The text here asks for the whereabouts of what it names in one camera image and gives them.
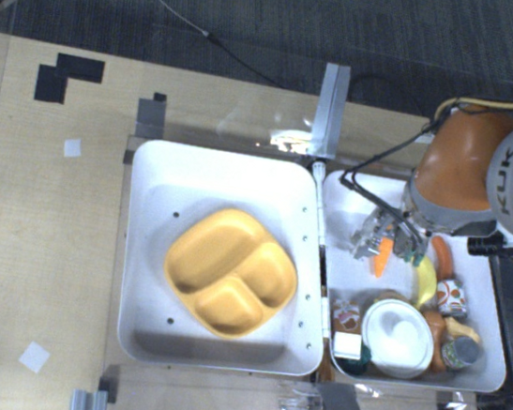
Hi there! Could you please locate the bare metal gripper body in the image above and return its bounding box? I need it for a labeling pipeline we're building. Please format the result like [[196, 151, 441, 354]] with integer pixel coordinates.
[[367, 205, 428, 246]]

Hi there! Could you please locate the orange carrot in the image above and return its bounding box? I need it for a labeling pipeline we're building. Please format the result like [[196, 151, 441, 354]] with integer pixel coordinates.
[[370, 235, 396, 281]]

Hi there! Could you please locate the white plastic tray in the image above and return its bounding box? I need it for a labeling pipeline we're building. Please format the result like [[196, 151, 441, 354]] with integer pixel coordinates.
[[103, 135, 351, 388], [295, 166, 513, 402]]

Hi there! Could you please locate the orange sausage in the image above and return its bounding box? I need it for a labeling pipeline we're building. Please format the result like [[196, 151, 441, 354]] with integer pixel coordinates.
[[425, 234, 460, 282]]

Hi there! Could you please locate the yellow banana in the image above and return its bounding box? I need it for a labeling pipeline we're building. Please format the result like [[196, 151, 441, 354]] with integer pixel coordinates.
[[409, 253, 443, 313]]

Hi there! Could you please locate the white and orange can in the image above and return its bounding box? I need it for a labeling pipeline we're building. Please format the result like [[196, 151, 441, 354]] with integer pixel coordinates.
[[431, 277, 473, 321]]

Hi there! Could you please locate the brown printed carton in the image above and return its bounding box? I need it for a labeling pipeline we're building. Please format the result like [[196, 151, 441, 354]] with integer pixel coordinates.
[[328, 296, 366, 336]]

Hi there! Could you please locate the white bowl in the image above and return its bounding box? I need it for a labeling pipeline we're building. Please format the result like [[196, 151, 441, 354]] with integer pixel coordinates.
[[354, 295, 442, 384]]

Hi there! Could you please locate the tan toy bread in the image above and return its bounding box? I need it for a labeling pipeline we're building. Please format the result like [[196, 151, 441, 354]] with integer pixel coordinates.
[[442, 315, 484, 346]]

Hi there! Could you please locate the white block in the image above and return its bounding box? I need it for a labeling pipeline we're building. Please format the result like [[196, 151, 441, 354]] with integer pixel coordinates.
[[330, 329, 365, 362]]

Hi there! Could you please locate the green can with grey lid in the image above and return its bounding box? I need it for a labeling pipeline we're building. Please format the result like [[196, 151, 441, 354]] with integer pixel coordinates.
[[438, 332, 486, 374]]

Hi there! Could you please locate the green broccoli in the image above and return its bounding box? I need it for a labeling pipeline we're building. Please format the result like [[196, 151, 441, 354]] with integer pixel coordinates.
[[335, 340, 375, 378]]

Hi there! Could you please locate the orange divided plate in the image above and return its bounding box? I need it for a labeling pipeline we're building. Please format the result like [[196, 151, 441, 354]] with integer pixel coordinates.
[[154, 199, 309, 349]]

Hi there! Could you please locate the black cylinder on white bracket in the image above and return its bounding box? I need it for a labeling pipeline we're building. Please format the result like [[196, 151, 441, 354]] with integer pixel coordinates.
[[464, 226, 513, 262]]

